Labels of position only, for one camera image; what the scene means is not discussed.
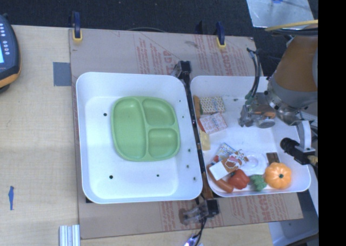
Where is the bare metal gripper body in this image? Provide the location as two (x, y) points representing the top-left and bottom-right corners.
(249, 92), (301, 127)

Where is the white plastic tray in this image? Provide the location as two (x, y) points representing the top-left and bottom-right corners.
(190, 75), (312, 198)
(75, 71), (204, 204)

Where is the red patterned carton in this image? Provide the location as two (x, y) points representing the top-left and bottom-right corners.
(199, 112), (228, 135)

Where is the yellow patterned carton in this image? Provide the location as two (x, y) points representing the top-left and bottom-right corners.
(199, 96), (226, 115)

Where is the brown chocolate bar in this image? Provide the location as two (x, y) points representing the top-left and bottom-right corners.
(265, 152), (281, 165)

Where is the blue and white packet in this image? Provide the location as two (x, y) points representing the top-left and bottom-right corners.
(215, 142), (237, 162)

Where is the yellow cheese wedge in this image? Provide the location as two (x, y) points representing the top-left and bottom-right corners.
(199, 129), (211, 151)

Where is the thin black and white rod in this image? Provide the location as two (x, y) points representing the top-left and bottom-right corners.
(184, 76), (214, 200)

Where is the orange pumpkin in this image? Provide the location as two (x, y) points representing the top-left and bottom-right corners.
(264, 162), (293, 190)

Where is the brown and white carton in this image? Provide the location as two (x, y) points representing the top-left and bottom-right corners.
(208, 149), (250, 182)

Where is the green broccoli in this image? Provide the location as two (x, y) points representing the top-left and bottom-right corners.
(249, 174), (268, 192)

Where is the red bell pepper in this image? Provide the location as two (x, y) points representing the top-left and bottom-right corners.
(227, 168), (251, 190)

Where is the orange sausage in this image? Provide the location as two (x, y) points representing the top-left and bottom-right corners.
(206, 164), (235, 194)

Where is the green divided plate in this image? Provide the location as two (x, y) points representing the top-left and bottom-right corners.
(110, 96), (181, 163)

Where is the brown cardboard board red print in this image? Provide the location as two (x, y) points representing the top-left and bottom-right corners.
(69, 28), (304, 240)

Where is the black cylinder on white bracket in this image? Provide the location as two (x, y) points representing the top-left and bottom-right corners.
(280, 119), (317, 166)

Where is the black block with thin wires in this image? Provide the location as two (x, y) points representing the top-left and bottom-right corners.
(179, 198), (220, 225)
(172, 60), (192, 79)

